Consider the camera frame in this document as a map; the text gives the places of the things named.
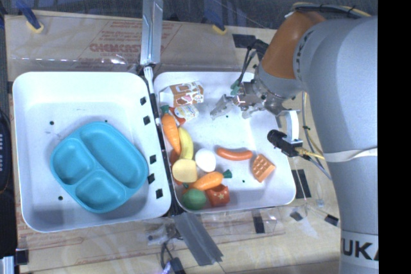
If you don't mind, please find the brown waffle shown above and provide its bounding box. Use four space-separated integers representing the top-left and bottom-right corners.
250 153 277 184

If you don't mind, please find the yellow banana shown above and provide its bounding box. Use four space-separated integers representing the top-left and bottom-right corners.
177 126 195 161

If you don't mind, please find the green lime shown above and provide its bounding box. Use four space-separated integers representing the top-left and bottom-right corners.
182 188 207 211

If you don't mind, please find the pale yellow potato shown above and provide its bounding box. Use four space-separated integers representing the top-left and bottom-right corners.
171 158 198 184

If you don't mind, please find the red cube with star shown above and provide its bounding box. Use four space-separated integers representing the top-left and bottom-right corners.
205 184 231 208

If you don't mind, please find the blue divided plate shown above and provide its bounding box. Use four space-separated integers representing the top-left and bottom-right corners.
49 121 150 214

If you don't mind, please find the orange sausage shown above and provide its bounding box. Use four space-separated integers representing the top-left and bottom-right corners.
215 146 254 162

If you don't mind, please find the orange and white carton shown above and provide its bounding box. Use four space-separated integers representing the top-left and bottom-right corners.
168 80 205 108

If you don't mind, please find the white plastic tray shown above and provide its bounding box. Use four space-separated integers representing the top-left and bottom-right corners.
12 71 172 233
153 71 297 214

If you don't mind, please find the white egg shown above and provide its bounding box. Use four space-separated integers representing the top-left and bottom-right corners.
195 148 217 173

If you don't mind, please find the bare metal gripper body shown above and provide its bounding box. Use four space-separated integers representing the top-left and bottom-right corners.
233 80 292 115

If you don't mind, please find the black cylinder on white bracket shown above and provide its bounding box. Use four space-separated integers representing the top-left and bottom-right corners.
267 108 304 158

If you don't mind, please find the small white yoghurt cup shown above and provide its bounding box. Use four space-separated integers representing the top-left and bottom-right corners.
173 105 200 123

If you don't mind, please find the brown cardboard board red print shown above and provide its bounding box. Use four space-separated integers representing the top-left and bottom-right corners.
4 9 342 274

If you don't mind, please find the orange carrot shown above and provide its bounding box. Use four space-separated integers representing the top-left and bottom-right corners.
160 105 182 155
188 169 233 192

